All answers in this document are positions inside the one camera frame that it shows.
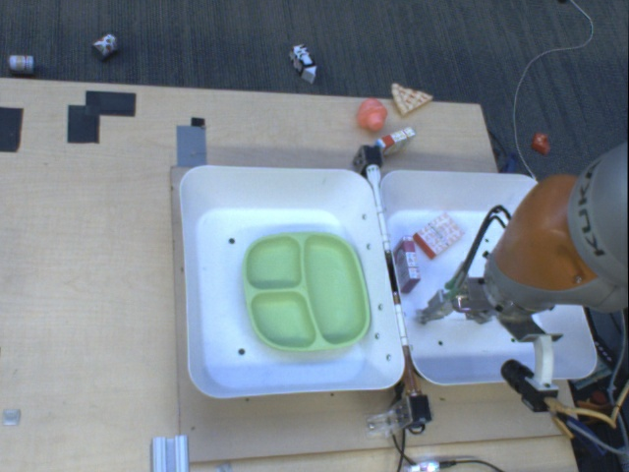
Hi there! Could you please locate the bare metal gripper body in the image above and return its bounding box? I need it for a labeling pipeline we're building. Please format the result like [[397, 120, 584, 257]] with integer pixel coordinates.
[[452, 276, 518, 325]]

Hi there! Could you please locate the maroon carton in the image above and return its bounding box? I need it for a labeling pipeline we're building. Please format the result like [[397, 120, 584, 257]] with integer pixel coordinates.
[[392, 235, 422, 295]]

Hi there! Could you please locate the white plastic tray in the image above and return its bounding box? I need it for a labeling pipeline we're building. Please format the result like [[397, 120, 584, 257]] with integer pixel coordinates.
[[379, 168, 599, 387], [178, 164, 407, 400]]

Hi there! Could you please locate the red and white packet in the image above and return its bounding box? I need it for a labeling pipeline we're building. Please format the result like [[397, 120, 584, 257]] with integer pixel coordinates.
[[412, 211, 466, 261]]

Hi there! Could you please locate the green divided plate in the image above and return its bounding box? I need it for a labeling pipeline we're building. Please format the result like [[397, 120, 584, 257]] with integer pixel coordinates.
[[241, 231, 372, 354]]

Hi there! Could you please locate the red and white carton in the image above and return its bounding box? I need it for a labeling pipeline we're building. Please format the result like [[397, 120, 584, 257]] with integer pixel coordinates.
[[374, 126, 417, 157]]

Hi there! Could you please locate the orange toy food lump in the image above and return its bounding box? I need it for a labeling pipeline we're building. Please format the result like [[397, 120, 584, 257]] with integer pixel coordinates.
[[356, 97, 389, 132]]

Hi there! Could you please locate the toy pizza slice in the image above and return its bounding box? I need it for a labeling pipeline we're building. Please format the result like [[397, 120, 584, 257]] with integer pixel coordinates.
[[390, 82, 434, 117]]

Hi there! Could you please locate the black and white carton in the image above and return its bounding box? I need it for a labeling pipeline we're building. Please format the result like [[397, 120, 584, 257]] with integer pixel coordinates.
[[288, 43, 318, 85]]

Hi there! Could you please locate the white printed carton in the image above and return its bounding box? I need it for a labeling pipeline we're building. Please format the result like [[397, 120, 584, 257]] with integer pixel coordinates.
[[91, 32, 120, 61]]

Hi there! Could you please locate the small white can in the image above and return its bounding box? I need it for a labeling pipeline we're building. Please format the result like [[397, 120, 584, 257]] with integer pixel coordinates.
[[7, 54, 36, 76]]

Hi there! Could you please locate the black block with thin wires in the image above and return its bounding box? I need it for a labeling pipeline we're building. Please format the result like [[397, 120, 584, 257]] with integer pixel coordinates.
[[392, 392, 434, 433], [352, 144, 385, 173]]

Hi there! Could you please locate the black cylinder on white bracket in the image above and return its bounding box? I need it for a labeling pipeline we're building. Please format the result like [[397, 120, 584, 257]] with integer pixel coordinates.
[[500, 333, 562, 414]]

